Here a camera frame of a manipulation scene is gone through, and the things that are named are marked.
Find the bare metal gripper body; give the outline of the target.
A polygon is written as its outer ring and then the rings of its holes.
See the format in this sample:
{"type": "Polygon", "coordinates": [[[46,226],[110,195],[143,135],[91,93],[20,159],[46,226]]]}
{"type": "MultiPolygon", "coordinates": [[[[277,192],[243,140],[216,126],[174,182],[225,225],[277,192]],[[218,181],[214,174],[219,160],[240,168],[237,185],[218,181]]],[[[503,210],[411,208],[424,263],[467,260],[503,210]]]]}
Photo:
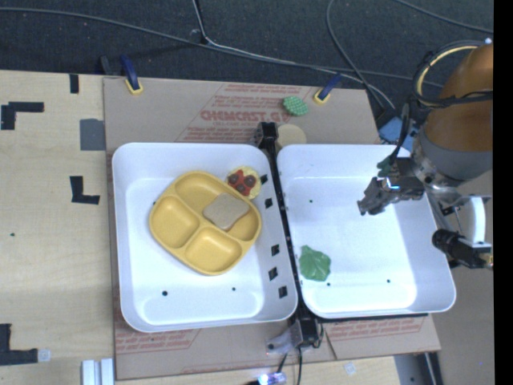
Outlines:
{"type": "Polygon", "coordinates": [[[442,173],[425,157],[398,157],[386,183],[391,191],[398,194],[397,200],[418,200],[427,193],[435,199],[452,201],[461,181],[442,173]]]}

